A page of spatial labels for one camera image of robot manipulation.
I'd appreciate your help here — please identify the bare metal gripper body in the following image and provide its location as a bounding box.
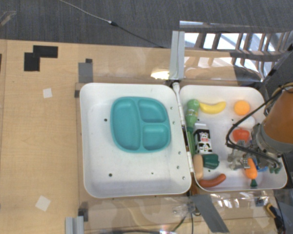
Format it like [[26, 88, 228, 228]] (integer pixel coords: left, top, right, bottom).
[[236, 124, 272, 167]]

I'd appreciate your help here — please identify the orange carrot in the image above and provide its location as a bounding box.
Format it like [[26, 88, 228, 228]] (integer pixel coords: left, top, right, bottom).
[[244, 157, 258, 188]]

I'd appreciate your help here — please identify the white plastic tray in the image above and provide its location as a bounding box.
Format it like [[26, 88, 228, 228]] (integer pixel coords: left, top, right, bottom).
[[79, 82, 192, 199], [179, 84, 289, 193]]

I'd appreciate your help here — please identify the red orange pepper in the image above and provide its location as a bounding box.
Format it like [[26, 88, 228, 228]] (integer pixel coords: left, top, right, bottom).
[[232, 128, 251, 142]]

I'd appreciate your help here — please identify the dark green pepper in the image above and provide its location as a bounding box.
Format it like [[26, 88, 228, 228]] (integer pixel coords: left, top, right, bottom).
[[202, 153, 220, 170]]

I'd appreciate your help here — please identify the brown sausage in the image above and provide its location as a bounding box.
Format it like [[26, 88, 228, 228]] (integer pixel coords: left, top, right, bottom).
[[198, 173, 227, 188]]

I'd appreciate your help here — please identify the tan bread roll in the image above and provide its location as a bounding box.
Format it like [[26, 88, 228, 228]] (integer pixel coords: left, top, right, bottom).
[[192, 154, 204, 180]]

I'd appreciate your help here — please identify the cow print milk carton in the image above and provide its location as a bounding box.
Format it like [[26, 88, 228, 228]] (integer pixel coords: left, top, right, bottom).
[[193, 123, 213, 155]]

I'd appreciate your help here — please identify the orange ball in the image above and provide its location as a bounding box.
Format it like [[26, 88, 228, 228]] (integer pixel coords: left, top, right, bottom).
[[233, 100, 251, 117]]

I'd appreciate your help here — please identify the green cucumber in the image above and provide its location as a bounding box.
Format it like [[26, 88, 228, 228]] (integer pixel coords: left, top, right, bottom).
[[187, 130, 195, 156]]

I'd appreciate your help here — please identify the yellow banana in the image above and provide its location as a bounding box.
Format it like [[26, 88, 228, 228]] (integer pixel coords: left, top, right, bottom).
[[199, 101, 227, 115]]

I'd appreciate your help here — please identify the green bottle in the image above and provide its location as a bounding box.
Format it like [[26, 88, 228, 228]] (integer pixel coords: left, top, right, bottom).
[[185, 98, 200, 134]]

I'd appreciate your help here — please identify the thin black and white rod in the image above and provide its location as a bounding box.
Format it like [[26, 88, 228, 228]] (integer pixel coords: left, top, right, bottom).
[[172, 81, 195, 174]]

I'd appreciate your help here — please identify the teal divided plate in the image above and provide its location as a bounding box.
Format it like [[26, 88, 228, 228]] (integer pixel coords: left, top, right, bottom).
[[110, 96, 172, 154]]

